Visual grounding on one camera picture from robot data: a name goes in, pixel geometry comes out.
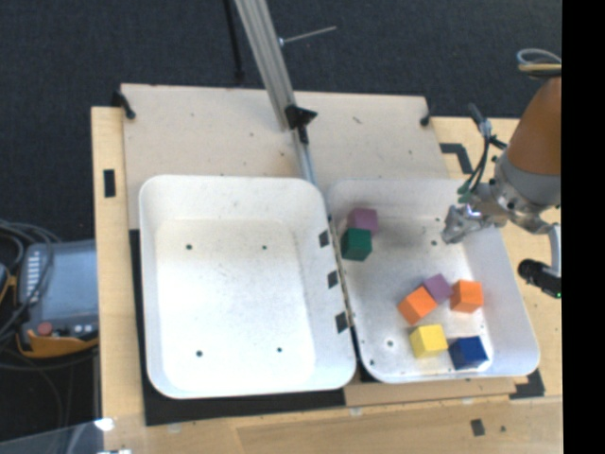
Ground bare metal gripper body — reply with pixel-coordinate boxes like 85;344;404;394
464;182;560;233

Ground white plastic tray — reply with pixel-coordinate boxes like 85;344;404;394
325;177;542;385
138;174;357;400

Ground purple cube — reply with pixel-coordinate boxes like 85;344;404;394
347;207;380;236
423;272;453;305

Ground orange cube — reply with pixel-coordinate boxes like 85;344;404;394
448;279;485;314
397;285;439;327

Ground green cube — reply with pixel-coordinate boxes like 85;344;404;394
339;227;373;262

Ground yellow cube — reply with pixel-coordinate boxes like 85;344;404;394
407;323;449;360

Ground thin black and white rod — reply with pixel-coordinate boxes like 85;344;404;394
295;130;355;331

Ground blue cube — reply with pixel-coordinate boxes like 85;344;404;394
446;335;490;371

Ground pale wood board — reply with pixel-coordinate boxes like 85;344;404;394
120;82;519;409

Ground black cylinder on white bracket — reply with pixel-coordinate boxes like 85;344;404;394
517;222;562;300

